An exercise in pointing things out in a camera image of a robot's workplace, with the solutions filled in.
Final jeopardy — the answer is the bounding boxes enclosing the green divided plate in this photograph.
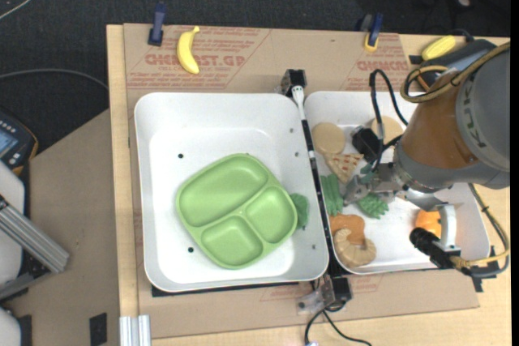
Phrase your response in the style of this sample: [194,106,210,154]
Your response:
[174,152,299,271]

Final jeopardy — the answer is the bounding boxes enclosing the green lettuce leaf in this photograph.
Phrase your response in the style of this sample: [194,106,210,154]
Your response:
[289,192,311,232]

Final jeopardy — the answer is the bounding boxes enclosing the white plastic tray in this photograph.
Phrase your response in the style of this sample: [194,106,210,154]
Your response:
[302,90,492,276]
[133,92,330,293]

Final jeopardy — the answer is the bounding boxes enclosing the green leafy vegetable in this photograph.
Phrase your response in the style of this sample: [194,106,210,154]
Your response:
[356,192,390,220]

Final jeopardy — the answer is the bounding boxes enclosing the brown cardboard board, red print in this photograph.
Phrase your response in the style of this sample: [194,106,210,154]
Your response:
[122,23,481,340]

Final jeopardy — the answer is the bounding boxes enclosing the tan pizza slice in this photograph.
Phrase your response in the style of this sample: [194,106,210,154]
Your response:
[322,152,365,185]

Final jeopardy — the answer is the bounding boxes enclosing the orange roast chicken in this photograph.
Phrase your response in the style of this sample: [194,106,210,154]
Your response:
[327,213,367,247]

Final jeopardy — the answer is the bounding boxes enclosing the tan round biscuit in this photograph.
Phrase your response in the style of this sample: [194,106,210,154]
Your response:
[311,122,347,156]
[370,115,405,145]

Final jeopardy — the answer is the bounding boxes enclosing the orange pepper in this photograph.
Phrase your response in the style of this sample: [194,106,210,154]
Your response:
[414,209,443,239]

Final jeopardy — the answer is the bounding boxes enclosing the thin black and white rod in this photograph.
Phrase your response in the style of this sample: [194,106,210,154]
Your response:
[291,86,338,281]

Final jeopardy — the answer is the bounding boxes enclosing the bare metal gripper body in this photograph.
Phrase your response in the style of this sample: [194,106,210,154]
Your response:
[367,162,409,196]

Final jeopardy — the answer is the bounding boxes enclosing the green beans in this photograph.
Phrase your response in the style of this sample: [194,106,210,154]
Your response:
[320,173,345,217]

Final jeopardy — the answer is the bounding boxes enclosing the tan croissant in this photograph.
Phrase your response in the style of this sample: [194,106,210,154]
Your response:
[332,228,378,268]

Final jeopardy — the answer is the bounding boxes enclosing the yellow banana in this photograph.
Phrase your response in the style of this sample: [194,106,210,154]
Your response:
[176,25,201,75]

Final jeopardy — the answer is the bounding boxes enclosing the black block with thin wires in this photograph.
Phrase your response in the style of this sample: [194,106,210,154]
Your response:
[278,68,307,96]
[297,276,354,315]

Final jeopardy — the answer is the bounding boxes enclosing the black cylinder on white bracket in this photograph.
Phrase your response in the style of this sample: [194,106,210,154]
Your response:
[409,203,464,269]

